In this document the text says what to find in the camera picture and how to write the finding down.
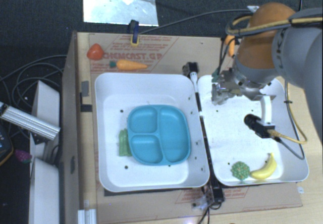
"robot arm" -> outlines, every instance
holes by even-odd
[[[212,85],[213,103],[222,104],[235,95],[260,100],[265,95],[260,90],[280,75],[304,89],[312,120],[322,141],[322,21],[297,25],[282,23],[278,30],[271,27],[273,23],[286,19],[289,23],[318,17],[322,17],[322,8],[295,13],[279,3],[261,6],[248,17],[249,31],[246,34],[234,32],[236,36],[244,37],[232,68],[222,71]],[[265,24],[268,31],[254,30]]]

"toy banana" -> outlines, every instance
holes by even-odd
[[[266,163],[266,165],[259,170],[254,170],[250,172],[250,176],[258,180],[264,180],[270,177],[274,173],[276,167],[277,167],[277,163],[274,159],[274,154],[271,153],[270,158]]]

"black device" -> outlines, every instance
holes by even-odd
[[[0,166],[5,163],[13,153],[14,148],[11,140],[4,127],[0,124]]]

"carrot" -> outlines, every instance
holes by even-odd
[[[91,60],[101,60],[103,57],[104,51],[99,44],[94,44],[90,47],[86,56]]]
[[[234,39],[234,36],[227,35],[226,39],[224,40],[224,44],[228,45],[229,42]],[[228,50],[228,55],[232,57],[234,55],[234,46],[235,46],[235,41],[233,40],[230,45],[229,45],[229,50]]]
[[[145,64],[122,59],[117,61],[117,67],[119,70],[132,71],[132,70],[146,69],[148,66]]]

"dark floor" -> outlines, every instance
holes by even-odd
[[[298,10],[299,0],[156,0],[160,25],[196,14],[219,9],[244,9],[247,5],[281,2]],[[322,0],[304,0],[303,8],[322,7]],[[43,57],[66,54],[71,32],[126,32],[124,25],[89,24],[82,19],[82,0],[0,0],[0,76]],[[234,14],[206,16],[163,28],[152,34],[222,36],[227,21]],[[59,68],[64,59],[50,61]],[[46,75],[50,67],[31,69],[30,75]],[[14,88],[17,74],[6,79]],[[32,92],[28,95],[32,101]],[[10,103],[1,84],[0,101]],[[10,135],[16,133],[12,127]],[[22,135],[12,137],[16,149],[28,151],[29,141]],[[29,165],[13,156],[0,166],[0,223],[28,222]]]

